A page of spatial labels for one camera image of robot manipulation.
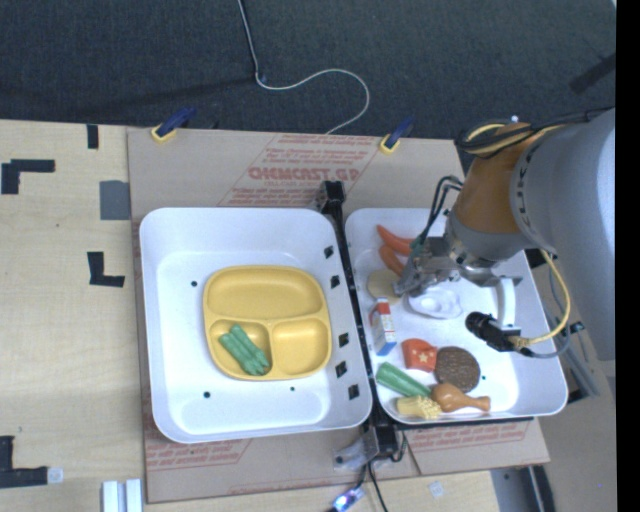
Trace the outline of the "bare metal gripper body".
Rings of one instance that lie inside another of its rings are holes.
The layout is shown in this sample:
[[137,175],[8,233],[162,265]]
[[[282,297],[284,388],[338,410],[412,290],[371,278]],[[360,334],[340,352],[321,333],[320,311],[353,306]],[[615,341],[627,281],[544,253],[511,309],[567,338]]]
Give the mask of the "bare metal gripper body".
[[413,263],[425,277],[437,270],[457,270],[460,278],[479,287],[494,287],[502,280],[511,280],[518,285],[520,275],[498,275],[494,272],[497,262],[478,257],[471,253],[456,238],[448,236],[426,237],[414,240],[407,263]]

